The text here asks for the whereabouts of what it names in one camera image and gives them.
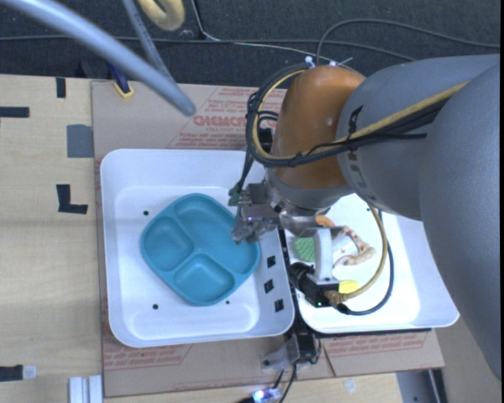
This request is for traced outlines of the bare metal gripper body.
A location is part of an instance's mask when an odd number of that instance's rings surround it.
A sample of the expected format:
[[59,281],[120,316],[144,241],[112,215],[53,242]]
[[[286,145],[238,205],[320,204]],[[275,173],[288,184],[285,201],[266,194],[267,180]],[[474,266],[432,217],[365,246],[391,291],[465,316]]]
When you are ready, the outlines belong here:
[[292,205],[267,181],[248,184],[239,193],[237,206],[236,221],[261,222],[263,234],[281,228],[297,237],[311,237],[320,227],[316,211]]

